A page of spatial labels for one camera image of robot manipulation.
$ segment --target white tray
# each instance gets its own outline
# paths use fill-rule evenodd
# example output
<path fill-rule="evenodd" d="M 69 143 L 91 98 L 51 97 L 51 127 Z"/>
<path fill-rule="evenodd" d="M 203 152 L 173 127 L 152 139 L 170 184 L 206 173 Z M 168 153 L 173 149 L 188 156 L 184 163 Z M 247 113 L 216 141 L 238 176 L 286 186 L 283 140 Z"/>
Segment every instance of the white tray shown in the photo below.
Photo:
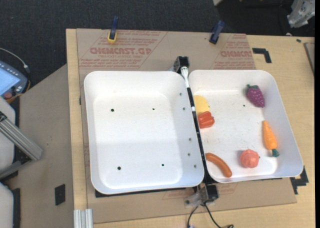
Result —
<path fill-rule="evenodd" d="M 207 161 L 210 176 L 218 182 L 270 179 L 297 176 L 303 162 L 291 130 L 274 78 L 260 70 L 196 70 L 189 75 L 193 95 L 205 97 L 215 123 L 200 130 L 204 152 L 222 158 L 232 170 L 225 178 Z M 265 107 L 255 107 L 246 97 L 247 84 L 258 85 Z M 266 120 L 278 141 L 280 156 L 271 157 L 263 142 L 262 121 Z M 242 167 L 239 156 L 251 149 L 259 156 L 255 168 Z"/>
<path fill-rule="evenodd" d="M 204 167 L 185 82 L 170 72 L 84 80 L 91 181 L 116 194 L 197 186 Z"/>

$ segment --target hot dog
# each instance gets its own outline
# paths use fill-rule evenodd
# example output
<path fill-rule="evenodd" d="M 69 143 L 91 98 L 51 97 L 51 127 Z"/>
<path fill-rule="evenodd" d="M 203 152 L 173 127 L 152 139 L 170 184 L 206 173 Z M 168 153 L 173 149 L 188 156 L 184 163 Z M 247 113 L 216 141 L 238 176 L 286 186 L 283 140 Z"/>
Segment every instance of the hot dog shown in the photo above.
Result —
<path fill-rule="evenodd" d="M 218 156 L 216 156 L 212 153 L 206 153 L 205 158 L 208 161 L 216 164 L 220 168 L 220 170 L 222 171 L 222 173 L 224 174 L 225 177 L 229 178 L 232 176 L 231 169 L 221 158 L 219 158 Z"/>

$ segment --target black floor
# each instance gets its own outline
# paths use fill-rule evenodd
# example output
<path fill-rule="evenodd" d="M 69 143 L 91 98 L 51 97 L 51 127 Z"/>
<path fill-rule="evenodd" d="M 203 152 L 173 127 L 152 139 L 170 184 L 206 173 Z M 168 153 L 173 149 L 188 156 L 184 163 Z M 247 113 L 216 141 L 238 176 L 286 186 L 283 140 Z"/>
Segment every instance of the black floor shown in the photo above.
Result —
<path fill-rule="evenodd" d="M 66 63 L 67 28 L 209 32 L 219 21 L 223 32 L 249 35 L 315 36 L 315 17 L 291 29 L 287 15 L 293 0 L 0 0 L 0 48 L 30 67 L 33 85 Z M 0 60 L 23 71 L 21 63 L 0 51 Z"/>

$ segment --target black wire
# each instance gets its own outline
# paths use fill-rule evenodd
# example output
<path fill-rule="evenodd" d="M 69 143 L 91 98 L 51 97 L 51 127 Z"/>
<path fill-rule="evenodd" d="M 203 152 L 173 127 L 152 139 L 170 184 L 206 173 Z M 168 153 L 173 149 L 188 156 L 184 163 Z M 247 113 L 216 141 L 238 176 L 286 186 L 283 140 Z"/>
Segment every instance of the black wire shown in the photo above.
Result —
<path fill-rule="evenodd" d="M 221 226 L 219 226 L 219 225 L 217 224 L 217 222 L 215 221 L 215 219 L 214 219 L 213 216 L 211 215 L 210 210 L 209 210 L 209 208 L 208 208 L 208 206 L 207 206 L 207 202 L 209 202 L 209 200 L 208 200 L 208 201 L 205 201 L 203 204 L 200 204 L 200 205 L 196 206 L 196 207 L 192 210 L 192 212 L 191 212 L 190 215 L 189 215 L 188 222 L 187 222 L 187 224 L 186 224 L 186 228 L 190 228 L 190 219 L 191 219 L 191 216 L 192 216 L 192 214 L 197 210 L 197 208 L 198 208 L 199 206 L 204 206 L 204 207 L 207 209 L 207 211 L 208 211 L 208 213 L 209 213 L 209 215 L 210 215 L 210 218 L 211 218 L 211 220 L 214 222 L 214 224 L 215 224 L 218 228 L 221 228 Z M 227 228 L 234 228 L 234 225 L 233 225 L 233 224 L 230 224 Z"/>

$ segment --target blue clamp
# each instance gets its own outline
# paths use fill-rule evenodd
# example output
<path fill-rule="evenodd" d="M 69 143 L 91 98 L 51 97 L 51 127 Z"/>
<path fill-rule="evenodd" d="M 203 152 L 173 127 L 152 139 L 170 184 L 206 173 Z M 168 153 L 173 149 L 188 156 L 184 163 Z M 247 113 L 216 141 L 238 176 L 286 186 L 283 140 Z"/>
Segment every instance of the blue clamp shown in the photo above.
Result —
<path fill-rule="evenodd" d="M 119 20 L 118 16 L 115 16 L 113 18 L 111 30 L 108 33 L 108 42 L 109 42 L 109 44 L 113 44 L 117 39 L 116 29 L 117 29 L 117 25 L 118 25 L 118 20 Z"/>
<path fill-rule="evenodd" d="M 216 44 L 218 42 L 219 34 L 221 30 L 224 28 L 224 26 L 225 26 L 225 23 L 223 21 L 218 22 L 218 24 L 214 28 L 213 34 L 210 37 L 210 40 L 209 40 L 210 43 Z"/>

